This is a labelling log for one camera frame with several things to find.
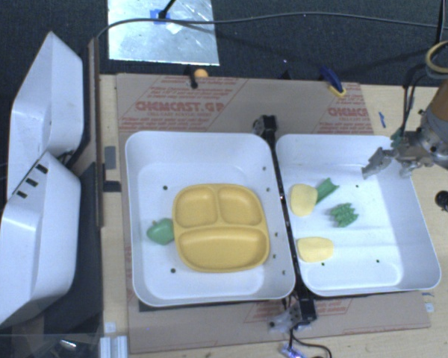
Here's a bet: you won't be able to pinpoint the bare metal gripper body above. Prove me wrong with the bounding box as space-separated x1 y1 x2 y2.
391 131 448 172

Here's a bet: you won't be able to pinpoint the green toy celery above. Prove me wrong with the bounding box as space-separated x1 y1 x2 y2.
313 177 340 205

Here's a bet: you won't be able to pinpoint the green toy bean pods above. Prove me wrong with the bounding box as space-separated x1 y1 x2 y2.
328 201 361 229

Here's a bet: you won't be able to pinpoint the yellow toy potato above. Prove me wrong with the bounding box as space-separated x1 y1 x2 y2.
296 236 335 264
288 183 319 218

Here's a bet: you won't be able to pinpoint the white plastic tray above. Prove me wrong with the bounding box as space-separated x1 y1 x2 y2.
124 130 297 308
275 133 443 298

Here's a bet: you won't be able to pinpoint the thin black rod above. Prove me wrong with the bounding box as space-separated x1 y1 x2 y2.
265 128 308 305

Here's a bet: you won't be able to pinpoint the brown cardboard board red print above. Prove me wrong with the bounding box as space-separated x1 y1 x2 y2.
115 73 432 355

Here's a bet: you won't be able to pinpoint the yellow divided plate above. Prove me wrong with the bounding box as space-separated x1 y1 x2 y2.
171 183 271 274

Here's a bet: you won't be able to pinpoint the green bell pepper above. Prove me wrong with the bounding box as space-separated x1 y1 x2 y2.
146 217 175 245

